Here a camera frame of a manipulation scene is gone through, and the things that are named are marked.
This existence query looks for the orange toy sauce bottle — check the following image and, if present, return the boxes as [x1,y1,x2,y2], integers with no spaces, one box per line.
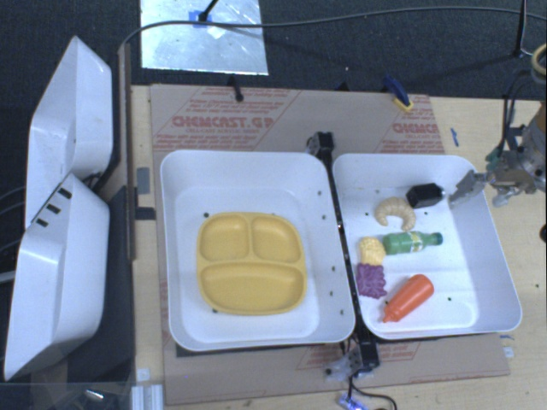
[381,273,436,325]

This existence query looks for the green toy bottle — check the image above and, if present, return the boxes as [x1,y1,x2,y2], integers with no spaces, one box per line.
[380,230,444,256]

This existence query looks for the yellow toy corn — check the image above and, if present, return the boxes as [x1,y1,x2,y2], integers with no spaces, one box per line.
[358,236,387,267]

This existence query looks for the beige toy croissant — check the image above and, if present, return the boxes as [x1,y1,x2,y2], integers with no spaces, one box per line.
[374,196,417,232]

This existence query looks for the yellow divided plate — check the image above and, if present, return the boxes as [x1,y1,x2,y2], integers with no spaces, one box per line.
[196,211,309,317]

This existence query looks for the white plastic tray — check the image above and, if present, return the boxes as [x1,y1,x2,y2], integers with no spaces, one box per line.
[332,152,524,342]
[159,149,357,354]

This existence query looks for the purple toy grapes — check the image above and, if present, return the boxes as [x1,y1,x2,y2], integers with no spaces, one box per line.
[356,262,388,301]

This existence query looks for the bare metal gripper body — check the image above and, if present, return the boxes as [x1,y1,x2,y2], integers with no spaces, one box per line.
[485,140,547,196]

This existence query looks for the thin black rod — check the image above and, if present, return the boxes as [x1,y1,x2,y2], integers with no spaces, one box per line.
[319,144,373,351]

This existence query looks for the brown cardboard board red print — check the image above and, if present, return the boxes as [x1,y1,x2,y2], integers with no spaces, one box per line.
[149,84,512,407]

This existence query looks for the small black box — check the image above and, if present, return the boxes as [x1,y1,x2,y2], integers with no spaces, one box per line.
[405,183,444,210]

